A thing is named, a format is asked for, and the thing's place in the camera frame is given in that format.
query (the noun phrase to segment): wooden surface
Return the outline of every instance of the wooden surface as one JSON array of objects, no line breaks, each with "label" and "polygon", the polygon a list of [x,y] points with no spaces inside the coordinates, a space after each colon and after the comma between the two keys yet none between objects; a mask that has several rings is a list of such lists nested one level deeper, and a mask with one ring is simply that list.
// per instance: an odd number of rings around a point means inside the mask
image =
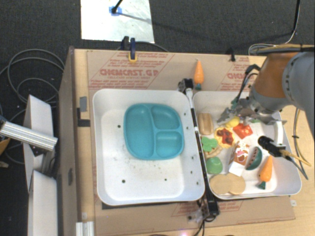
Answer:
[{"label": "wooden surface", "polygon": [[[87,89],[87,57],[86,50],[75,50],[75,66],[76,66],[76,86],[77,86],[77,102],[78,97],[88,97]],[[251,63],[256,63],[261,66],[262,57],[250,57]],[[282,112],[282,118],[287,120],[285,124],[285,130],[289,137],[289,142],[294,151],[293,138],[293,121],[294,121],[295,108],[289,106],[284,108]],[[83,113],[81,118],[88,118],[88,112]],[[92,157],[86,153],[86,150],[91,149],[91,131],[89,128],[80,127],[78,130],[79,135],[79,158],[80,158],[80,179],[85,179],[84,183],[81,183],[81,205],[82,212],[86,217],[83,221],[91,221],[95,218],[94,202],[93,202],[93,176],[91,171]],[[315,183],[314,183],[314,140],[309,131],[309,127],[305,118],[304,112],[301,112],[297,125],[297,135],[300,137],[298,140],[299,148],[302,151],[306,159],[312,164],[311,167],[305,166],[309,180],[305,180],[302,175],[302,189],[301,191],[292,196],[291,200],[295,201],[297,206],[294,207],[296,215],[295,220],[281,221],[281,222],[269,222],[258,223],[248,225],[226,226],[206,228],[205,236],[311,236],[315,233]],[[177,236],[187,233],[193,235],[196,231],[178,231],[163,232],[164,235]]]}]

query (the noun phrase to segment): cardboard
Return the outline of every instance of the cardboard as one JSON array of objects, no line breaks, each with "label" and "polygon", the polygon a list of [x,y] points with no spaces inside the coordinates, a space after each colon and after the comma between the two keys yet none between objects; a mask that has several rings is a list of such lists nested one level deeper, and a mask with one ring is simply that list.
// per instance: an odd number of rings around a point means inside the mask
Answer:
[{"label": "cardboard", "polygon": [[[61,109],[64,109],[61,130],[70,141],[63,142],[61,154],[62,151],[72,154],[64,155],[64,162],[61,161],[65,235],[72,235],[75,220],[95,221],[97,236],[196,230],[200,221],[189,219],[189,216],[198,211],[197,202],[121,207],[102,204],[96,191],[94,133],[88,125],[78,125],[93,123],[91,105],[81,112],[80,98],[86,97],[91,102],[93,94],[101,88],[175,90],[183,78],[193,77],[196,59],[201,61],[204,69],[203,90],[237,91],[245,68],[254,62],[262,65],[265,57],[237,56],[236,62],[231,62],[228,55],[138,52],[139,63],[136,65],[129,63],[127,52],[123,51],[76,49],[70,51],[70,57],[61,90],[61,94],[65,94],[61,99]],[[70,187],[64,182],[69,167],[76,179]],[[219,206],[220,215],[206,227],[295,218],[287,196],[219,202]]]}]

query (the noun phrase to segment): person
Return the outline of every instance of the person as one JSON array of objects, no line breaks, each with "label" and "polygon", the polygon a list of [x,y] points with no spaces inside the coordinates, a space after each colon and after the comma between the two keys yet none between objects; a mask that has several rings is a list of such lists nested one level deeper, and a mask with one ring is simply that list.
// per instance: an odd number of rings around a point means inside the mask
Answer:
[{"label": "person", "polygon": [[294,105],[305,111],[314,139],[314,52],[269,54],[252,92],[266,109]]}]

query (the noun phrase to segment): white tray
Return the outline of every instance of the white tray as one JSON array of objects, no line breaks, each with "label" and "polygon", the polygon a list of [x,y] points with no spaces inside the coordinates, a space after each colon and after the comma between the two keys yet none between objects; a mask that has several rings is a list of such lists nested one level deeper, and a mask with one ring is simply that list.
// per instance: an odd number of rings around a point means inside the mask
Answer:
[{"label": "white tray", "polygon": [[[193,102],[195,106],[196,115],[198,113],[210,113],[213,119],[214,129],[218,127],[217,120],[220,118],[221,113],[226,107],[230,106],[230,102],[237,95],[236,92],[221,92],[221,91],[201,91],[194,95]],[[279,113],[275,113],[274,118],[281,119]],[[258,138],[262,135],[274,138],[275,130],[272,125],[265,125],[263,123],[251,124],[253,134],[243,139],[245,143],[251,147],[259,146]],[[290,150],[289,142],[284,134],[283,144],[286,145],[286,149]],[[223,163],[223,171],[221,174],[228,173],[228,161],[231,155],[231,148],[223,149],[218,155]],[[266,156],[269,155],[268,151],[262,149],[264,163]],[[216,195],[220,199],[231,200],[231,199],[244,199],[244,198],[255,198],[255,197],[268,197],[268,196],[279,196],[279,195],[293,195],[300,191],[302,182],[298,174],[297,168],[289,161],[282,157],[274,158],[273,160],[273,171],[272,178],[266,183],[266,189],[261,190],[257,187],[259,184],[258,174],[261,169],[261,165],[255,170],[247,171],[244,170],[242,177],[246,182],[246,189],[241,195]]]},{"label": "white tray", "polygon": [[[124,114],[137,103],[172,107],[184,132],[183,152],[169,160],[141,160],[127,150]],[[97,192],[112,206],[194,201],[202,197],[198,146],[189,101],[178,91],[102,89],[93,97]]]}]

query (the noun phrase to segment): gray sleeve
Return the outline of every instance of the gray sleeve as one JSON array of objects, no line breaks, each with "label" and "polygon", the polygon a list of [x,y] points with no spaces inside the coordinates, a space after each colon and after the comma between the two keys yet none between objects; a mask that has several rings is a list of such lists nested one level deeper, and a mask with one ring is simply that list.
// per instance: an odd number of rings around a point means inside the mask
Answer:
[{"label": "gray sleeve", "polygon": [[282,86],[291,104],[305,111],[314,138],[314,52],[299,53],[289,61]]}]

